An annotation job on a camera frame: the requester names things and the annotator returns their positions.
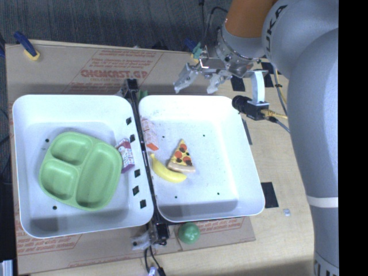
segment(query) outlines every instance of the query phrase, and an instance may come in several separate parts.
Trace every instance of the white band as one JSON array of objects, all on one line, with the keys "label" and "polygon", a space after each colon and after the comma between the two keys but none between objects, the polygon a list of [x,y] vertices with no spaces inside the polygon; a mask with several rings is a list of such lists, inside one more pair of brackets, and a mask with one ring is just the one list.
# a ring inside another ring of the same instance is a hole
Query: white band
[{"label": "white band", "polygon": [[338,197],[312,197],[306,196],[306,200],[309,205],[316,206],[318,208],[338,208],[339,207],[339,198]]}]

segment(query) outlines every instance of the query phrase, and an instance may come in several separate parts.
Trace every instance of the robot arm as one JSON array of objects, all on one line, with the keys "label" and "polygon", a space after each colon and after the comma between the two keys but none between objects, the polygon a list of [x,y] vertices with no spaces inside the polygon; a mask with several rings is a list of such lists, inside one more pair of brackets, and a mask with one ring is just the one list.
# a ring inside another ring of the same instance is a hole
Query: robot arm
[{"label": "robot arm", "polygon": [[217,45],[174,83],[178,93],[202,74],[212,93],[232,76],[254,77],[252,63],[264,55],[288,78],[290,134],[315,232],[314,275],[331,276],[339,275],[338,11],[339,0],[233,0]]}]

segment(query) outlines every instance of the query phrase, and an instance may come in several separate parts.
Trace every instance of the banana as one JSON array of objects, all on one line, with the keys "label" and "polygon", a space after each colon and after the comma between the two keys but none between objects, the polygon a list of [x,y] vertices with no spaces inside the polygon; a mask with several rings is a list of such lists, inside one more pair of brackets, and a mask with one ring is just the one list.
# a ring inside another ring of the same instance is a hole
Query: banana
[{"label": "banana", "polygon": [[150,154],[149,156],[152,158],[152,168],[154,172],[161,178],[172,183],[183,182],[186,179],[185,174],[181,172],[171,171],[167,167],[165,167],[159,160],[157,160],[154,154]]}]

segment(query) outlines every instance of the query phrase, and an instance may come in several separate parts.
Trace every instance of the cardboard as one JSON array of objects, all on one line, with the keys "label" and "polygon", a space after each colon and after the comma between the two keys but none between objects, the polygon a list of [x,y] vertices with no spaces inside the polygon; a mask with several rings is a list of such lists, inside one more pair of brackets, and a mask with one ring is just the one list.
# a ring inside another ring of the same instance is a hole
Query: cardboard
[{"label": "cardboard", "polygon": [[[133,250],[131,238],[145,227],[117,229],[37,239],[24,232],[20,224],[17,174],[14,153],[12,104],[25,94],[104,94],[119,92],[127,78],[136,78],[141,90],[149,94],[175,94],[173,83],[186,62],[194,64],[184,52],[106,47],[31,40],[40,58],[31,61],[21,45],[6,46],[11,158],[13,161],[14,209],[18,272],[20,275],[116,262],[143,257]],[[208,83],[197,80],[181,94],[207,95]],[[168,254],[226,244],[254,241],[248,217],[197,222],[200,239],[187,245],[178,239],[180,225],[170,226],[171,237],[157,254]]]}]

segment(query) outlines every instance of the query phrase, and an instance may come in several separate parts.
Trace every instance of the toy pizza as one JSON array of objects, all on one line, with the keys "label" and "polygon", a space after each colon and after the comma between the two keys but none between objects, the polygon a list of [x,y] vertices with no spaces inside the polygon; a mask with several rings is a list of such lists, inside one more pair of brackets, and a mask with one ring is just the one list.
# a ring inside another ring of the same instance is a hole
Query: toy pizza
[{"label": "toy pizza", "polygon": [[170,170],[181,173],[194,173],[196,171],[196,168],[192,164],[188,147],[183,139],[179,142],[179,145],[172,155],[167,167]]}]

